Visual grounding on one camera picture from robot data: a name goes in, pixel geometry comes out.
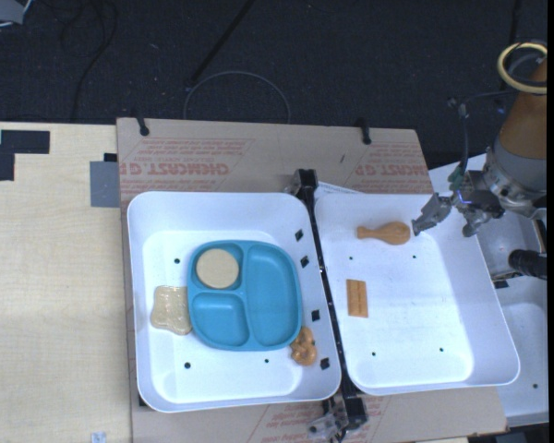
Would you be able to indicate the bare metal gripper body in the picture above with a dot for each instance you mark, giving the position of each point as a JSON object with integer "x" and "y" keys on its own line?
{"x": 485, "y": 196}

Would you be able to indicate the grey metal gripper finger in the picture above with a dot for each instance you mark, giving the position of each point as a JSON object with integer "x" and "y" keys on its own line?
{"x": 472, "y": 228}
{"x": 431, "y": 212}

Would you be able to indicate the tan chicken drumstick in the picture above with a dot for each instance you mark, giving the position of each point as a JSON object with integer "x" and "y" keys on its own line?
{"x": 390, "y": 232}

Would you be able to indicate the tan rectangular cracker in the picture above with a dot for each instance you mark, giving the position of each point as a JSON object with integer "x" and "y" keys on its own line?
{"x": 357, "y": 298}

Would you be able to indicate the thin black rod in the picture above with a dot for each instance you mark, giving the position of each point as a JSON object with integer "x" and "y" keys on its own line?
{"x": 325, "y": 275}

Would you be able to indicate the white plastic tray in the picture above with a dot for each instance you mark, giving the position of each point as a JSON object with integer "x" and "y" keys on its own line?
{"x": 411, "y": 339}
{"x": 166, "y": 376}

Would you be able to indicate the blue divided plate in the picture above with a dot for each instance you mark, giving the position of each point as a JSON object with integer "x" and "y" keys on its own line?
{"x": 268, "y": 293}

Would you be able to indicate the orange-brown pretzel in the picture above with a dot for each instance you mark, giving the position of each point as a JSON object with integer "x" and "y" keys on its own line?
{"x": 303, "y": 348}

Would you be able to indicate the brown cardboard board, red print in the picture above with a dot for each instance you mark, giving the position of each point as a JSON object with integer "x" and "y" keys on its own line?
{"x": 240, "y": 159}

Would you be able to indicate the round tan biscuit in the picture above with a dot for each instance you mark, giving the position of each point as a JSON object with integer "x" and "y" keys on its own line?
{"x": 217, "y": 268}

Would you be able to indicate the beige toast slice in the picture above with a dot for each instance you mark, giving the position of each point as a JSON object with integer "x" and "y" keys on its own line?
{"x": 168, "y": 309}

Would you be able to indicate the black cylinder on white bracket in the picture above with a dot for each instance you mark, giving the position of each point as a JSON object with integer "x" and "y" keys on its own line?
{"x": 528, "y": 262}

